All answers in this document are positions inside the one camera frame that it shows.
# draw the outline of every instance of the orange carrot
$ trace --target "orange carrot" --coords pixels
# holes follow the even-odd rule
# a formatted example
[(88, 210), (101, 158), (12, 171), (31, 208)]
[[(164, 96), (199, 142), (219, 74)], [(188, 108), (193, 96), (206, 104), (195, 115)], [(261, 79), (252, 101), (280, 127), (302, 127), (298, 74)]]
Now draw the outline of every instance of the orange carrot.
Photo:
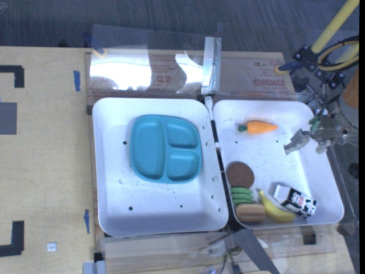
[(260, 122), (260, 121), (250, 121), (247, 123), (246, 126), (239, 125), (238, 130), (239, 132), (247, 131), (251, 134), (258, 134), (264, 133), (269, 131), (274, 131), (278, 128), (278, 126), (270, 123)]

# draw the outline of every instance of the gray carpet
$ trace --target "gray carpet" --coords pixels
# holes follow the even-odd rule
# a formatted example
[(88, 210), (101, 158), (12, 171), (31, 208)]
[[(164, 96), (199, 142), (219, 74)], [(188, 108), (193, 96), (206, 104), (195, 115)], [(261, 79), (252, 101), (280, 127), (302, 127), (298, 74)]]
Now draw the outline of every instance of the gray carpet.
[[(347, 0), (0, 0), (0, 45), (84, 47), (93, 25), (216, 35), (228, 51), (282, 52), (287, 62), (315, 42)], [(359, 7), (329, 44), (359, 34)], [(345, 72), (345, 83), (354, 72)], [(335, 147), (347, 202), (344, 234), (359, 273), (358, 148)]]

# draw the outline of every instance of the black cable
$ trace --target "black cable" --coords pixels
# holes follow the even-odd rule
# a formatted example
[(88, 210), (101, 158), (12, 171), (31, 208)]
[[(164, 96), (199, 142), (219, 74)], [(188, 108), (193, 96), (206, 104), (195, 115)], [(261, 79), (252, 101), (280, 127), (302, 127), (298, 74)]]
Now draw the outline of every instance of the black cable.
[(338, 95), (334, 96), (333, 98), (331, 98), (330, 100), (327, 100), (327, 96), (325, 97), (325, 100), (323, 101), (322, 109), (317, 114), (317, 116), (319, 118), (319, 121), (322, 120), (322, 118), (323, 118), (323, 112), (325, 111), (325, 109), (329, 108), (330, 104), (332, 104), (335, 101), (337, 101), (340, 96), (341, 96), (341, 94), (338, 94)]
[(337, 42), (336, 44), (333, 44), (332, 46), (329, 46), (328, 48), (324, 49), (322, 52), (319, 53), (317, 56), (317, 66), (318, 68), (322, 69), (326, 72), (341, 72), (344, 70), (347, 70), (359, 63), (359, 56), (355, 56), (354, 58), (340, 63), (328, 63), (328, 57), (331, 55), (331, 53), (335, 50), (337, 50), (340, 47), (346, 46), (346, 45), (355, 45), (360, 43), (360, 36), (356, 35), (353, 37), (349, 37), (347, 39), (344, 39), (342, 41)]
[(233, 270), (233, 273), (234, 274), (244, 274), (242, 271), (241, 271), (241, 268), (239, 265), (237, 265), (234, 260), (233, 260), (233, 256), (232, 256), (232, 253), (229, 252), (229, 257), (232, 261), (232, 270)]
[(224, 255), (224, 259), (223, 259), (223, 265), (222, 265), (222, 268), (220, 269), (220, 271), (217, 273), (217, 274), (222, 274), (225, 266), (226, 266), (226, 263), (227, 263), (227, 258), (228, 258), (228, 255)]

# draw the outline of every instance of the yellow banana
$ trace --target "yellow banana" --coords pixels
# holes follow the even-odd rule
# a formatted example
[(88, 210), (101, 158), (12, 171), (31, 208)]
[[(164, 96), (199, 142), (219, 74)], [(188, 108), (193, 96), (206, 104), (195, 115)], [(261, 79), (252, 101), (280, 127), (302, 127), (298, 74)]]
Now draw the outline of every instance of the yellow banana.
[(268, 199), (262, 190), (258, 191), (258, 194), (261, 197), (261, 203), (265, 207), (265, 212), (269, 215), (272, 219), (276, 220), (280, 223), (292, 222), (297, 215), (288, 211), (281, 210), (280, 208), (276, 207), (270, 199)]

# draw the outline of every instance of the yellow cable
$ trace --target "yellow cable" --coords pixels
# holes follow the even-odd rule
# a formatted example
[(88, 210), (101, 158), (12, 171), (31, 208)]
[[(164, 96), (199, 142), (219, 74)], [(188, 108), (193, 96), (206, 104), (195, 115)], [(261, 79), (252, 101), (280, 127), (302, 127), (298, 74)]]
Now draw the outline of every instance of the yellow cable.
[(359, 56), (355, 56), (350, 58), (349, 60), (345, 61), (345, 62), (338, 62), (336, 63), (336, 65), (332, 65), (332, 66), (325, 66), (322, 65), (322, 61), (328, 56), (330, 55), (334, 50), (346, 46), (346, 45), (359, 45), (359, 41), (348, 41), (348, 42), (344, 42), (344, 43), (338, 43), (336, 45), (333, 45), (331, 47), (329, 47), (326, 51), (324, 51), (323, 53), (321, 53), (321, 55), (318, 57), (317, 60), (317, 64), (318, 64), (318, 68), (320, 68), (323, 71), (327, 71), (327, 72), (333, 72), (336, 70), (340, 70), (342, 68), (345, 68), (353, 63), (355, 63), (356, 61), (359, 60)]
[(276, 66), (275, 66), (275, 68), (274, 68), (275, 73), (276, 73), (276, 74), (278, 74), (278, 75), (284, 75), (284, 74), (287, 74), (287, 73), (288, 73), (288, 71), (287, 71), (287, 70), (283, 70), (283, 71), (279, 70), (279, 67), (280, 67), (280, 66), (281, 66), (281, 65), (276, 65)]
[(354, 56), (356, 56), (359, 53), (359, 46), (360, 43), (354, 43), (352, 44), (348, 50), (341, 55), (340, 58), (337, 59), (335, 63), (341, 63), (345, 62), (347, 60), (351, 60)]

